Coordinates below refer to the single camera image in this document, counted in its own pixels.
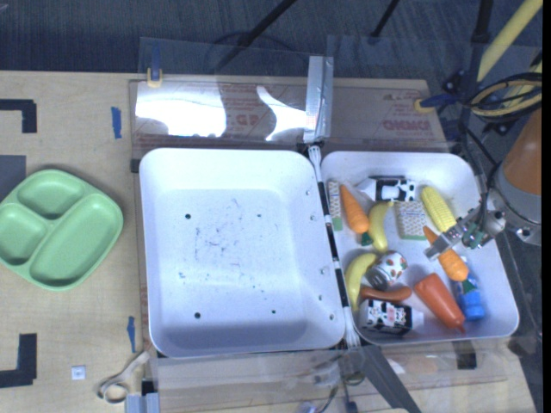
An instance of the toy banana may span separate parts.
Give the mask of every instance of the toy banana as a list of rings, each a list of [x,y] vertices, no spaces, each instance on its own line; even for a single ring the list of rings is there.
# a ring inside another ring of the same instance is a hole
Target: toy banana
[[[388,241],[385,235],[385,216],[388,208],[392,207],[394,202],[385,201],[375,203],[369,210],[369,229],[368,234],[373,239],[373,247],[379,252],[387,252]]]
[[[360,282],[369,267],[375,263],[377,255],[372,252],[360,254],[346,268],[344,272],[344,284],[350,301],[352,311],[358,310],[358,296],[360,295]]]

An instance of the orange carrot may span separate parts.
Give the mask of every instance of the orange carrot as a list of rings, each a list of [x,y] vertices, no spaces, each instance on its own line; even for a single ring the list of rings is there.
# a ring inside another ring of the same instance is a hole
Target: orange carrot
[[[433,244],[438,238],[435,232],[428,226],[423,227],[424,236],[427,237],[429,243]],[[442,265],[442,268],[446,275],[454,281],[464,281],[468,276],[468,266],[459,257],[453,248],[449,248],[438,256],[438,261]]]
[[[340,186],[341,201],[348,225],[353,232],[363,234],[369,229],[369,219],[352,193],[343,185]]]

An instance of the gray floor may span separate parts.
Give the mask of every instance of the gray floor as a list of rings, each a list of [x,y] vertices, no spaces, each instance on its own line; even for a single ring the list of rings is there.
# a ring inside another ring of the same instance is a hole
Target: gray floor
[[[214,43],[252,29],[280,1],[0,0],[0,70],[134,72],[139,68],[140,38]],[[341,76],[426,77],[431,90],[439,90],[445,77],[468,63],[480,0],[402,0],[381,42],[368,46],[366,39],[390,1],[299,0],[253,46],[329,53],[339,58],[336,71]],[[494,1],[492,37],[522,1]],[[2,3],[8,4],[4,10]],[[497,66],[494,77],[515,73],[522,61],[517,57],[525,61],[542,48],[542,27],[540,11],[515,40],[507,57],[511,60]],[[444,114],[443,121],[448,119]],[[486,144],[495,159],[503,158],[522,125],[519,121],[505,137],[489,136]],[[512,235],[503,235],[499,242],[505,253],[512,247],[505,263],[522,315],[511,349],[521,356],[542,411],[541,248]]]

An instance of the sponge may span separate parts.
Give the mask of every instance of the sponge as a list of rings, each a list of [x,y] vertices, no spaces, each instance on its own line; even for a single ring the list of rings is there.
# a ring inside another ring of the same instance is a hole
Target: sponge
[[[421,191],[421,201],[440,232],[445,232],[455,225],[454,214],[446,204],[446,201],[433,187],[424,187]]]

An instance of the wooden tabletop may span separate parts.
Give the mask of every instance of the wooden tabletop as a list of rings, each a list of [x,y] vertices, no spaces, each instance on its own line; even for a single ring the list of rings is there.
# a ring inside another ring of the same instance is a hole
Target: wooden tabletop
[[[137,77],[0,72],[0,98],[32,99],[38,108],[37,133],[22,133],[21,113],[0,111],[0,155],[26,156],[27,175],[46,168],[69,171],[109,195],[120,205],[124,216],[123,230],[114,248],[87,280],[69,291],[39,288],[0,267],[0,370],[16,368],[20,334],[36,333],[38,347],[37,378],[32,385],[0,388],[0,411],[124,411],[123,404],[106,404],[96,395],[96,389],[102,380],[122,371],[136,356],[127,333],[129,317],[136,320],[136,349],[143,347],[136,175],[129,169],[132,145],[128,83]],[[112,127],[111,108],[121,111],[119,139]],[[427,376],[421,366],[407,368],[400,377],[422,411],[534,411],[522,368],[505,342],[475,344],[481,359],[479,368],[472,373],[446,368],[444,373]],[[403,352],[394,349],[385,351],[385,355],[399,365]],[[429,354],[430,351],[416,348],[411,356],[422,360]],[[451,346],[445,354],[453,354]],[[232,362],[226,365],[231,373]],[[71,378],[71,368],[75,366],[85,366],[84,379]],[[199,379],[207,369],[208,365],[200,365],[193,371]],[[130,392],[140,390],[141,375],[138,371],[127,381]],[[181,386],[180,395],[186,392],[185,382]],[[167,401],[162,411],[186,411],[177,407],[179,395],[167,393],[172,404]],[[354,387],[350,394],[360,411],[390,411],[368,382]],[[341,396],[339,393],[328,412],[344,411]],[[205,406],[208,405],[212,403],[206,400]],[[215,410],[220,411],[221,405],[217,404]],[[231,411],[295,411],[297,405],[292,402]]]

